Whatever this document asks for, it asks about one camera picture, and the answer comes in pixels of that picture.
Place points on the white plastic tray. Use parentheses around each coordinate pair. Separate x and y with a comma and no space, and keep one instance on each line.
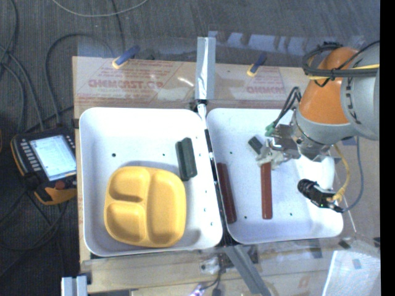
(293,224)
(139,134)

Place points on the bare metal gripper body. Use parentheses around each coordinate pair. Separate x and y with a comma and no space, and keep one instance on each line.
(287,140)

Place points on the black cylinder on white bracket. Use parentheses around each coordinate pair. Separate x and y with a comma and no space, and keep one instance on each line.
(311,190)

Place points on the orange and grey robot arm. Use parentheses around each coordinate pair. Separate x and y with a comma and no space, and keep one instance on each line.
(324,103)

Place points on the brown cardboard board, red print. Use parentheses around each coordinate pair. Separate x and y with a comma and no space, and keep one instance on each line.
(129,85)

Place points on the red-brown sausage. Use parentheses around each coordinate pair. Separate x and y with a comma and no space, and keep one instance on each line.
(266,193)

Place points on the dark green block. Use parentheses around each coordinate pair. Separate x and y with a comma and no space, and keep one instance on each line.
(186,159)

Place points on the dark brown sausage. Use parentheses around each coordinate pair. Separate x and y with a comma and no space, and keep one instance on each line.
(226,193)

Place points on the yellow divided plate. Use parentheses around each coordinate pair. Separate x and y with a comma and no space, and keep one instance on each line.
(145,208)

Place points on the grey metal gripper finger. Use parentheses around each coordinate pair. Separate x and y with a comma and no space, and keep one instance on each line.
(258,148)
(276,159)

